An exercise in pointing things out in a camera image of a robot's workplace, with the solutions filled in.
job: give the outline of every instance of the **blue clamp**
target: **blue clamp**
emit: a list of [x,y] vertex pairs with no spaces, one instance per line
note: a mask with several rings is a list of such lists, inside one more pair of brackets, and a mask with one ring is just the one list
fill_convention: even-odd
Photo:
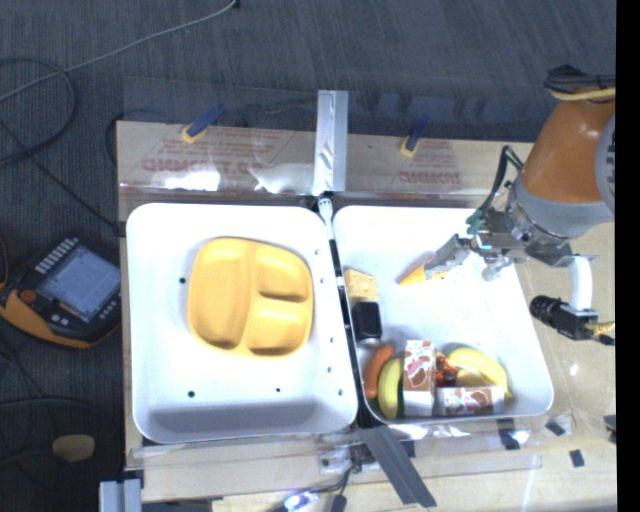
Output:
[[182,138],[185,142],[193,144],[204,137],[207,126],[215,123],[218,118],[225,113],[225,108],[222,104],[216,105],[212,109],[202,114],[190,125],[185,126],[182,129]]
[[411,129],[409,135],[407,135],[403,139],[402,146],[400,147],[400,153],[407,157],[412,157],[413,155],[415,155],[418,149],[418,144],[420,142],[420,137],[422,137],[426,126],[427,116],[422,116],[420,118],[420,121],[418,121],[418,124]]

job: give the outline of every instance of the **small box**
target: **small box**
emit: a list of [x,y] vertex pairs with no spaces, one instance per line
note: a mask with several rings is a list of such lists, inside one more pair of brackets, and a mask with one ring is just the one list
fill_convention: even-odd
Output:
[[404,414],[432,416],[436,389],[436,349],[426,340],[409,340],[404,352]]
[[441,387],[436,392],[437,416],[504,413],[502,386]]
[[377,302],[358,302],[351,309],[356,341],[382,338],[382,320]]

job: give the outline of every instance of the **white cable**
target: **white cable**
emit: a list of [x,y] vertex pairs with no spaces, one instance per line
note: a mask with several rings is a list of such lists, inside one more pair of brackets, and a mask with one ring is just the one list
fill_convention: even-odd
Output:
[[[203,23],[205,21],[208,21],[208,20],[211,20],[213,18],[216,18],[216,17],[224,14],[225,12],[227,12],[229,9],[231,9],[237,2],[238,2],[238,0],[231,0],[231,2],[229,2],[229,4],[227,6],[223,7],[219,11],[216,11],[216,12],[214,12],[212,14],[208,14],[207,16],[204,16],[203,18],[199,18],[197,20],[189,21],[188,23],[184,23],[183,25],[178,25],[177,27],[172,27],[172,28],[169,28],[169,29],[166,29],[166,30],[161,30],[160,32],[157,32],[155,34],[148,35],[146,37],[143,37],[142,39],[138,39],[137,41],[134,41],[133,43],[129,43],[129,44],[125,45],[125,46],[122,46],[121,48],[118,48],[117,50],[114,50],[114,51],[109,52],[109,53],[105,53],[104,55],[100,55],[100,56],[95,57],[93,59],[90,59],[90,60],[88,60],[86,62],[83,62],[81,64],[76,64],[74,66],[68,67],[68,68],[64,69],[63,72],[64,73],[68,73],[69,71],[74,71],[76,69],[83,68],[85,66],[89,66],[89,65],[94,64],[96,62],[99,62],[101,60],[108,59],[109,57],[113,57],[114,55],[117,55],[117,54],[119,54],[121,52],[124,52],[126,50],[131,49],[131,48],[134,48],[135,46],[138,46],[138,45],[140,45],[142,43],[146,43],[147,41],[149,41],[151,39],[155,39],[156,37],[164,36],[164,35],[170,34],[172,32],[177,32],[179,30],[183,30],[185,28],[192,27],[193,25],[197,25],[199,23]],[[48,80],[49,78],[54,78],[54,77],[56,77],[58,75],[59,75],[59,73],[51,73],[49,75],[45,75],[45,76],[43,76],[41,78],[38,78],[37,80],[34,80],[33,82],[29,82],[26,85],[23,85],[23,86],[15,89],[15,90],[7,93],[7,94],[4,94],[4,95],[0,96],[0,103],[2,103],[3,101],[11,98],[12,96],[15,96],[16,94],[24,91],[25,89],[28,89],[29,87],[33,87],[34,85],[39,84],[40,82]]]
[[593,278],[589,258],[576,255],[569,264],[569,276],[571,278],[569,306],[576,311],[590,309],[593,295]]

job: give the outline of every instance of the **black cable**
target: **black cable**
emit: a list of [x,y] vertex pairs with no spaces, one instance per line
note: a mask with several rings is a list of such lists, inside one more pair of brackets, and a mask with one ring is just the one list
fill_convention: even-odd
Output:
[[520,157],[518,157],[518,155],[516,155],[513,151],[510,151],[506,155],[506,157],[509,162],[511,162],[511,164],[518,169],[518,171],[524,169],[524,162],[520,160]]
[[[0,67],[2,67],[3,65],[7,65],[7,64],[16,64],[16,63],[21,63],[21,62],[27,62],[27,63],[34,63],[34,64],[38,64],[40,66],[43,66],[45,68],[48,68],[49,70],[52,70],[57,76],[60,76],[60,78],[62,78],[62,80],[65,83],[65,86],[67,88],[67,93],[68,93],[68,97],[70,98],[70,107],[66,112],[64,121],[62,123],[62,126],[60,126],[60,128],[58,128],[55,132],[53,132],[51,135],[48,135],[47,137],[45,137],[43,140],[41,140],[40,142],[37,142],[35,144],[32,144],[30,146],[26,146],[24,144],[22,144],[21,142],[19,143],[20,145],[20,150],[15,152],[15,153],[11,153],[7,156],[3,156],[2,158],[0,158],[0,165],[4,165],[12,160],[18,159],[18,158],[23,158],[29,155],[32,155],[33,153],[39,151],[40,149],[42,149],[44,146],[51,144],[53,141],[55,141],[58,137],[60,137],[65,131],[66,129],[69,127],[69,125],[71,124],[71,121],[75,115],[76,112],[76,107],[78,105],[78,94],[76,92],[76,88],[73,85],[73,81],[71,80],[71,78],[69,77],[69,75],[59,66],[56,66],[55,64],[48,62],[46,60],[43,59],[39,59],[36,57],[4,57],[4,58],[0,58]],[[2,101],[6,101],[9,98],[4,98],[4,100],[2,98],[0,98],[0,103],[2,103]],[[2,128],[4,128],[6,131],[9,132],[9,134],[11,135],[11,137],[18,141],[18,139],[16,138],[15,134],[8,130],[7,125],[4,122],[0,121],[0,125],[2,126]]]
[[118,164],[116,162],[116,158],[113,156],[113,154],[111,153],[111,150],[109,149],[109,138],[111,136],[111,131],[114,125],[116,124],[116,122],[120,121],[121,119],[124,119],[125,116],[131,115],[131,114],[152,114],[154,116],[164,118],[164,120],[169,123],[177,123],[177,121],[171,115],[165,112],[159,112],[159,111],[145,109],[145,108],[125,110],[113,116],[107,123],[107,127],[104,130],[104,139],[102,141],[103,151],[105,153],[105,156],[107,157],[107,160],[109,160],[111,167],[113,167],[113,169],[117,169]]
[[[118,425],[116,424],[115,420],[106,412],[104,412],[102,409],[89,404],[87,402],[83,402],[81,400],[76,400],[76,399],[72,399],[72,398],[65,398],[65,397],[51,397],[51,396],[38,396],[38,397],[30,397],[30,398],[22,398],[22,399],[16,399],[16,400],[9,400],[9,401],[5,401],[5,402],[0,402],[0,410],[2,409],[8,409],[8,408],[14,408],[14,407],[24,407],[24,406],[30,406],[30,405],[44,405],[44,406],[48,406],[48,405],[66,405],[66,406],[71,406],[71,407],[76,407],[76,408],[80,408],[80,409],[84,409],[87,410],[89,412],[91,412],[92,414],[96,414],[98,416],[100,416],[102,419],[106,420],[109,424],[110,427],[108,429],[109,432],[111,432],[114,436],[114,439],[116,440],[116,444],[118,446],[118,456],[115,457],[113,465],[111,468],[108,468],[108,471],[106,471],[107,475],[108,475],[108,479],[116,479],[119,474],[120,474],[120,470],[122,467],[122,454],[120,453],[120,445],[121,445],[121,439],[120,436],[117,434],[119,432],[119,428]],[[47,456],[54,456],[57,459],[59,459],[59,457],[55,456],[55,454],[53,452],[51,452],[50,450],[22,450],[19,451],[18,453],[14,453],[12,455],[10,455],[9,457],[5,458],[5,459],[0,459],[0,461],[2,462],[0,464],[0,469],[2,469],[3,466],[10,464],[11,462],[18,462],[21,461],[22,458],[26,458],[26,457],[32,457],[32,456],[36,456],[36,455],[47,455]],[[47,486],[45,486],[44,484],[42,484],[41,482],[37,481],[35,478],[33,478],[32,475],[26,474],[27,478],[34,483],[38,488],[40,488],[40,490],[42,490],[43,492],[45,492],[46,494],[50,495],[50,496],[57,496],[57,497],[62,497],[63,495],[61,493],[55,492],[55,490],[52,490],[50,488],[48,488]],[[97,493],[97,489],[88,491],[86,493],[84,493],[83,495],[85,496],[93,496]]]
[[28,450],[24,452],[15,453],[13,455],[9,455],[8,457],[4,457],[0,459],[0,470],[4,466],[9,466],[14,462],[18,462],[22,459],[27,459],[31,457],[46,457],[46,456],[55,457],[57,462],[61,462],[61,463],[64,462],[68,464],[68,462],[65,461],[63,458],[58,457],[56,454],[54,454],[49,450]]
[[342,481],[342,486],[340,487],[340,492],[338,492],[338,495],[340,496],[344,494],[344,490],[347,488],[347,484],[349,483],[349,475],[351,474],[351,471],[353,471],[353,468],[347,471],[344,476],[344,480]]
[[507,174],[507,162],[511,162],[519,169],[522,169],[522,162],[520,161],[520,158],[518,158],[518,155],[514,153],[513,149],[511,149],[511,146],[503,146],[502,152],[500,153],[500,160],[498,162],[498,170],[496,171],[496,176],[491,187],[491,192],[489,192],[487,198],[484,200],[480,208],[478,208],[482,215],[487,212],[493,203],[496,192],[498,192],[500,185],[504,181],[504,177]]
[[104,215],[102,215],[98,210],[96,210],[93,206],[91,206],[87,201],[81,198],[78,194],[76,194],[69,186],[67,186],[60,178],[55,176],[47,167],[45,167],[39,160],[33,156],[33,151],[31,148],[27,148],[22,141],[17,137],[15,133],[2,121],[0,120],[0,126],[4,128],[4,130],[11,135],[13,140],[21,147],[25,149],[24,154],[29,157],[29,160],[33,162],[36,167],[42,172],[47,178],[52,180],[56,185],[58,185],[62,190],[64,190],[67,194],[69,194],[75,201],[77,201],[81,206],[83,206],[87,211],[96,216],[100,221],[109,226],[114,233],[117,232],[118,223],[115,221],[110,221]]
[[[29,387],[31,387],[31,388],[33,388],[35,390],[35,393],[36,393],[37,396],[42,396],[42,391],[40,390],[38,385],[35,383],[35,381],[22,368],[22,366],[20,365],[18,360],[15,358],[14,354],[9,349],[7,349],[7,351],[8,351],[8,354],[0,352],[0,357],[3,358],[11,366],[13,366],[14,370],[20,376],[20,381],[21,381],[22,386],[24,388],[24,392],[26,394],[26,397],[27,398],[31,397],[31,395],[29,393]],[[47,418],[48,427],[53,432],[54,425],[53,425],[53,418],[51,416],[51,411],[49,410],[49,407],[45,407],[45,410],[46,410],[46,418]],[[23,430],[24,437],[20,440],[20,442],[18,443],[18,448],[15,450],[16,452],[18,452],[18,455],[20,453],[22,453],[24,447],[26,446],[27,439],[28,439],[28,436],[29,436],[29,432],[31,430],[31,409],[29,409],[29,416],[27,417],[26,421],[27,421],[27,426]],[[2,445],[2,447],[3,447],[5,452],[9,452],[9,444],[6,441],[4,435],[2,435],[1,431],[0,431],[0,445]],[[48,490],[47,486],[45,484],[40,482],[37,478],[35,478],[31,473],[29,473],[26,470],[26,468],[21,464],[21,459],[20,458],[18,458],[16,460],[16,463],[17,463],[17,466],[18,466],[18,469],[19,469],[20,473],[22,473],[22,475],[27,480],[29,480],[32,484],[34,484],[35,486],[37,486],[37,487],[39,487],[41,489]]]
[[329,512],[344,512],[345,508],[347,508],[347,498],[345,498],[342,494],[337,494],[333,497],[333,501],[331,502],[331,510]]
[[347,482],[349,481],[349,474],[356,468],[356,465],[351,466],[344,474],[340,477],[335,484],[330,485],[328,487],[321,487],[320,489],[309,489],[311,492],[317,492],[318,494],[323,493],[331,493],[336,491],[344,492],[344,488],[347,486]]
[[574,92],[576,87],[606,89],[616,85],[615,75],[588,75],[573,66],[564,65],[550,70],[543,82],[544,87],[556,92]]

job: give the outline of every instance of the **food package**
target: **food package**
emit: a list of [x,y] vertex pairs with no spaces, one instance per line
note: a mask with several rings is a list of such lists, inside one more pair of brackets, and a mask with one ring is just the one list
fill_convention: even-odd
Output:
[[441,387],[436,391],[437,416],[501,414],[504,412],[502,386]]
[[431,416],[436,390],[436,349],[426,340],[409,340],[404,352],[404,414]]
[[373,276],[348,268],[344,271],[344,284],[347,288],[347,297],[351,302],[378,300],[378,290]]

